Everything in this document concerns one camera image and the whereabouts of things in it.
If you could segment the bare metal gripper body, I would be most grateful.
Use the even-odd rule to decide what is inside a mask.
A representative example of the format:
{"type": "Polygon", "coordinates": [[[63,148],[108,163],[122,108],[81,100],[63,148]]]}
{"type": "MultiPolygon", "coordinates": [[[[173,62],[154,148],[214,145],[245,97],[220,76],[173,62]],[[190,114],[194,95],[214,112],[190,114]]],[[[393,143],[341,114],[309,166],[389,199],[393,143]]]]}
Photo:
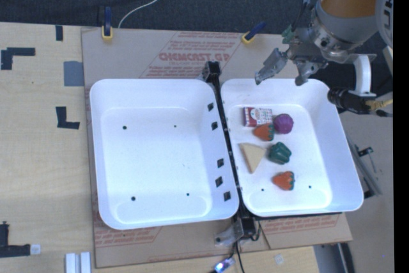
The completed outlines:
{"type": "Polygon", "coordinates": [[[360,54],[354,50],[358,44],[338,38],[324,27],[288,26],[285,29],[287,57],[298,63],[353,63],[360,54]]]}

